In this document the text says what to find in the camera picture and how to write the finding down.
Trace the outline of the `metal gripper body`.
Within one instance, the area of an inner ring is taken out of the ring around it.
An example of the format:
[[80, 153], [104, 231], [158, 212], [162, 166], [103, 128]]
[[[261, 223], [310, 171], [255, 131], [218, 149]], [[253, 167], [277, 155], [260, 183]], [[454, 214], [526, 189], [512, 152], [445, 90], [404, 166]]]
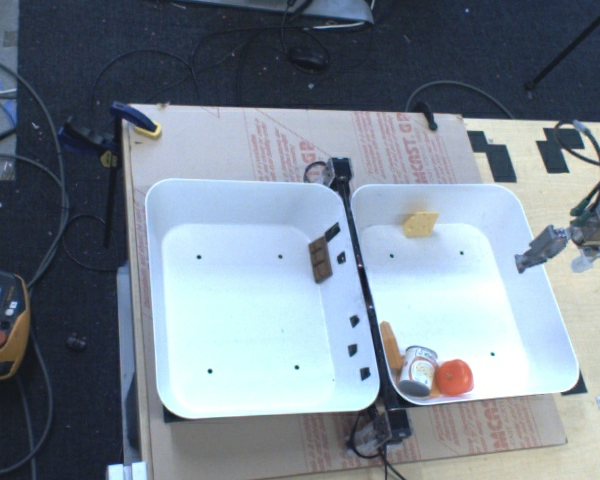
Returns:
[[571, 240], [579, 247], [600, 247], [600, 203], [571, 222]]

